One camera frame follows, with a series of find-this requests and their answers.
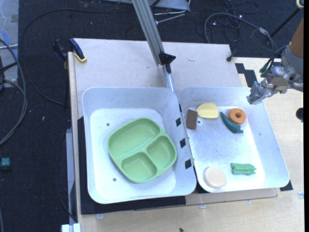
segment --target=toy donut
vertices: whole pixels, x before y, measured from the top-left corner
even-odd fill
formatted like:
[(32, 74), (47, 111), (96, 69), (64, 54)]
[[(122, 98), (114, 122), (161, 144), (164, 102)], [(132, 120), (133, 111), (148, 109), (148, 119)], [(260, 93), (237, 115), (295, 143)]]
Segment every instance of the toy donut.
[(233, 108), (229, 114), (228, 118), (235, 124), (242, 125), (246, 121), (246, 114), (239, 108)]

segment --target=green divided plate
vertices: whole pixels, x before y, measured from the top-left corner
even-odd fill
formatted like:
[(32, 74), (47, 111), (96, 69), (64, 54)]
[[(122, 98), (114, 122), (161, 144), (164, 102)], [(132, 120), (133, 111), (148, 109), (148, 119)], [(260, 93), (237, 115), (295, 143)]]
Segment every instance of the green divided plate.
[(115, 130), (108, 138), (107, 149), (119, 170), (136, 183), (158, 177), (177, 158), (176, 147), (166, 132), (146, 117)]

